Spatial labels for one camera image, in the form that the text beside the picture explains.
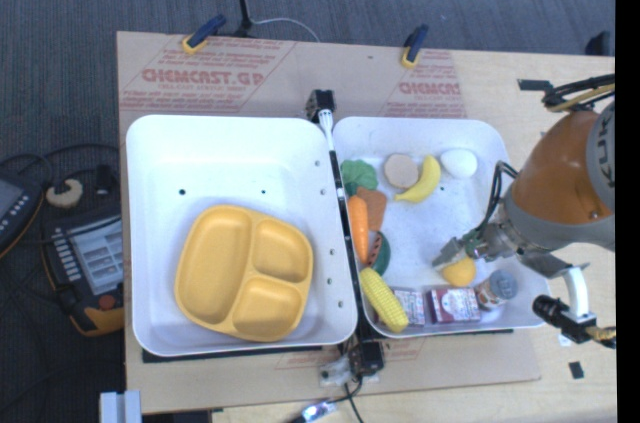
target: toy lemon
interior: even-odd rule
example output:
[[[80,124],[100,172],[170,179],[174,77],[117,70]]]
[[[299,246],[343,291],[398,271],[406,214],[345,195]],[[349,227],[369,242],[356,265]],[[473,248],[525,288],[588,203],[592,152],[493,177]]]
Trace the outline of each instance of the toy lemon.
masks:
[[[444,267],[440,274],[453,286],[468,286],[476,277],[476,263],[471,258],[465,257]]]

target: yellow device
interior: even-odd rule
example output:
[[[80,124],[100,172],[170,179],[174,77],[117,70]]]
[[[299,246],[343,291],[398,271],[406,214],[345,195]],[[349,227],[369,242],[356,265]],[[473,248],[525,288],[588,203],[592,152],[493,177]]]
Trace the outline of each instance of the yellow device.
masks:
[[[47,222],[42,258],[62,310],[85,336],[124,327],[120,205]]]

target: clamp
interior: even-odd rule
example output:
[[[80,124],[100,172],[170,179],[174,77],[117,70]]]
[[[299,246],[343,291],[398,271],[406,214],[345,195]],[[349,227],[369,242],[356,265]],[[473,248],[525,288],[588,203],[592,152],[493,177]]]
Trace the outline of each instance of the clamp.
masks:
[[[413,69],[418,64],[418,53],[420,53],[424,38],[427,37],[428,30],[429,27],[423,23],[407,37],[407,40],[404,42],[404,52],[401,60],[404,67]]]
[[[616,349],[616,328],[598,327],[593,313],[576,318],[567,304],[547,295],[536,297],[532,309],[537,316],[560,329],[561,334],[574,343],[581,344],[593,340],[606,348]]]
[[[200,51],[207,44],[206,38],[210,35],[216,34],[220,27],[222,27],[226,22],[227,18],[222,14],[218,14],[215,18],[207,21],[193,34],[185,37],[182,40],[182,49],[189,55],[193,55],[197,51]]]

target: electronic device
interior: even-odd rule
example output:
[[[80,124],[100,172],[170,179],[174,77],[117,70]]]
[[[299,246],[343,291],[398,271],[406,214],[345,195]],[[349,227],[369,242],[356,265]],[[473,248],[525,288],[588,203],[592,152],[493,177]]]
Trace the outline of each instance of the electronic device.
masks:
[[[0,258],[29,228],[42,200],[42,187],[37,182],[0,169]]]
[[[85,336],[124,327],[122,218],[113,203],[43,226],[49,281],[74,326]]]

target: white tray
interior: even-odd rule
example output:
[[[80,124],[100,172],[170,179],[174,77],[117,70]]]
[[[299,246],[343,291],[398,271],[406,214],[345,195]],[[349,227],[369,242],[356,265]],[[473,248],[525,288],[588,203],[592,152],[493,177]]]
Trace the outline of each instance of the white tray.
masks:
[[[383,278],[390,286],[425,291],[446,285],[431,266],[440,249],[452,237],[460,238],[477,226],[484,217],[495,164],[508,161],[504,143],[488,124],[469,119],[409,119],[347,117],[334,127],[334,142],[339,162],[362,159],[376,168],[378,189],[389,200],[382,232],[391,245],[391,262]],[[428,199],[413,204],[393,201],[393,188],[382,172],[384,160],[393,153],[405,153],[421,164],[425,155],[439,156],[454,148],[472,151],[478,170],[468,179],[455,179],[444,168],[436,191]],[[503,187],[509,178],[503,179]],[[408,327],[401,334],[379,325],[370,305],[365,313],[371,325],[392,338],[410,338],[433,334],[494,331],[534,327],[543,322],[531,310],[533,300],[549,294],[547,281],[524,267],[515,258],[495,262],[477,262],[475,285],[496,269],[511,272],[519,285],[518,295],[491,312],[482,312],[479,322],[428,323],[425,327]]]
[[[340,343],[357,323],[328,145],[303,119],[153,115],[127,132],[133,330],[159,356]],[[255,343],[191,322],[174,299],[182,246],[215,204],[246,206],[298,227],[314,271],[298,327]]]

